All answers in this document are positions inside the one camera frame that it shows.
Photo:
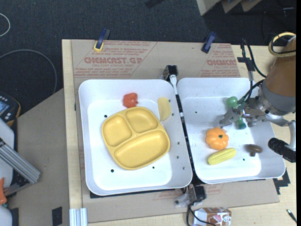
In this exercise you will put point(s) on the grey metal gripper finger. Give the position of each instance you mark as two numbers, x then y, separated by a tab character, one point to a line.
234	113
225	121

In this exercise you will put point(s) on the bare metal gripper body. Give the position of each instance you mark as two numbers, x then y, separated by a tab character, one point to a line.
255	113

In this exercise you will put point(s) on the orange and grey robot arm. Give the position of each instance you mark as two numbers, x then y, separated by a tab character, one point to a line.
282	79

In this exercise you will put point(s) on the green toy vegetable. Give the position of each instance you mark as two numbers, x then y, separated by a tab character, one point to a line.
232	101

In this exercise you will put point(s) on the orange toy pumpkin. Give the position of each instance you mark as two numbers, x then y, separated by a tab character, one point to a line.
216	139

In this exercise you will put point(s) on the white plastic tray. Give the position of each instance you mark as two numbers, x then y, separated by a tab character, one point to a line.
204	98
131	180

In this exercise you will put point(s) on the yellow toy corn cob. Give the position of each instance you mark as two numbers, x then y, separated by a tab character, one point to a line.
222	156

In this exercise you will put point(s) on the brown toy mushroom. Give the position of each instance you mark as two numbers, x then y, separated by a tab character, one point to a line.
253	149

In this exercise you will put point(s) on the thin black and white rod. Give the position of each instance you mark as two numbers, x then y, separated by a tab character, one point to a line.
182	116

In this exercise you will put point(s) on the pale yellow toy slice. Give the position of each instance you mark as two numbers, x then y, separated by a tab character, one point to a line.
164	108

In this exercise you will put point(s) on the yellow divided plate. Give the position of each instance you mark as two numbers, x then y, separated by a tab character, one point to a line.
138	140

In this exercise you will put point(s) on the brown and white carton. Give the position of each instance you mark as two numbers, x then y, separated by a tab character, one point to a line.
216	216

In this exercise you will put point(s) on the orange toy pepper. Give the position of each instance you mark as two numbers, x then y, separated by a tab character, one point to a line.
130	100

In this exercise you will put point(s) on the brown cardboard board red print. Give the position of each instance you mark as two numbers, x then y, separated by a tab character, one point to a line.
141	60

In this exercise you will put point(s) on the black pen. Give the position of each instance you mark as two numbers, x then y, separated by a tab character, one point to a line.
291	215

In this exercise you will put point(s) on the black cylinder on white bracket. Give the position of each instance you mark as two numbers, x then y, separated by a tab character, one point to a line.
281	147

